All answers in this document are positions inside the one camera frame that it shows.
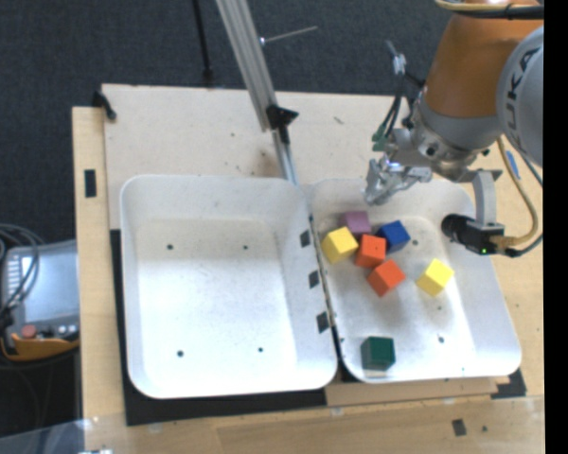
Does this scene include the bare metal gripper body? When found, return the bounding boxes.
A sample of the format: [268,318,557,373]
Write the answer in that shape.
[382,123,485,183]

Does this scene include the purple cube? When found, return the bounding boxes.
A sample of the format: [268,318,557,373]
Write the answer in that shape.
[338,210,373,237]

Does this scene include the blue cube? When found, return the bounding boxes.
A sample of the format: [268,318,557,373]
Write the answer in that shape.
[376,219,412,254]

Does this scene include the orange cube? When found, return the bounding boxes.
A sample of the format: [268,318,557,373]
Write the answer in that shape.
[365,258,407,298]
[354,234,389,270]

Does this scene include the yellow cube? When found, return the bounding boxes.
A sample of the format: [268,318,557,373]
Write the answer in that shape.
[320,226,360,266]
[415,257,455,298]

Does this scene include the white plastic tray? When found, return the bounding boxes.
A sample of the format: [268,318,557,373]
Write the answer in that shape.
[307,177,524,385]
[118,173,339,400]

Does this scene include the green cube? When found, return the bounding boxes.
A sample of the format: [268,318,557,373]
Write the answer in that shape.
[359,335,398,374]

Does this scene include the pale wood board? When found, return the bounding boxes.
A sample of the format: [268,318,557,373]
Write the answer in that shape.
[100,82,512,407]

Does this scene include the black cylinder on white bracket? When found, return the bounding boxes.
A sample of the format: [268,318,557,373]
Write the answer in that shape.
[440,168,506,256]

